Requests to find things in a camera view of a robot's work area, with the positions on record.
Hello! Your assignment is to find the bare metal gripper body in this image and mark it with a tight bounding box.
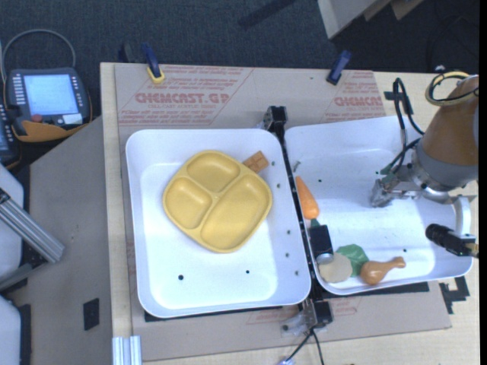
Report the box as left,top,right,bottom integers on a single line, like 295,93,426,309
389,167,454,205

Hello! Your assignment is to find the white plastic tray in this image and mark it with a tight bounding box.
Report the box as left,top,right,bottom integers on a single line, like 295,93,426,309
283,115,475,297
125,128,313,319

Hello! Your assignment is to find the black cylinder on white bracket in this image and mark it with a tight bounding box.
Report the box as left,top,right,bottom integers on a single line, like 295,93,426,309
425,195,479,259

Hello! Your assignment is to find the green lettuce leaf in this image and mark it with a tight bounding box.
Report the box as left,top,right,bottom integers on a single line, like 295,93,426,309
335,243,371,278

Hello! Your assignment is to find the yellow divided plate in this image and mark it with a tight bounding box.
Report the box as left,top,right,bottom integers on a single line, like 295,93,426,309
161,149,274,254

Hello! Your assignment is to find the black can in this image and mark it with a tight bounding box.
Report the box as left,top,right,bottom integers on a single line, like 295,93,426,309
308,224,336,265

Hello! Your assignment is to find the tan chicken drumstick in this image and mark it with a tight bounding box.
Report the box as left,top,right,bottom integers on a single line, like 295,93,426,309
359,255,407,286

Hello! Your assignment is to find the thin black and white rod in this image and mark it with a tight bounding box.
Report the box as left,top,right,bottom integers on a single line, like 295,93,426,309
276,126,315,304

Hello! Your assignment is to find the brown cardboard board red print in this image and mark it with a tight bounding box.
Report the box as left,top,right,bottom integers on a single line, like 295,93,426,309
113,63,454,363

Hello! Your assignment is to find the brown biscuit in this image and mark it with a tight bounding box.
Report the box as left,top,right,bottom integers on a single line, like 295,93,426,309
241,150,270,175

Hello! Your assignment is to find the cream round toy food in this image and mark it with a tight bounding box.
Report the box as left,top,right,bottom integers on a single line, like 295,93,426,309
317,252,354,284

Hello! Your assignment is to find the orange carrot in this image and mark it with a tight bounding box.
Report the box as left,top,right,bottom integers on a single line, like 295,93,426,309
294,175,323,228

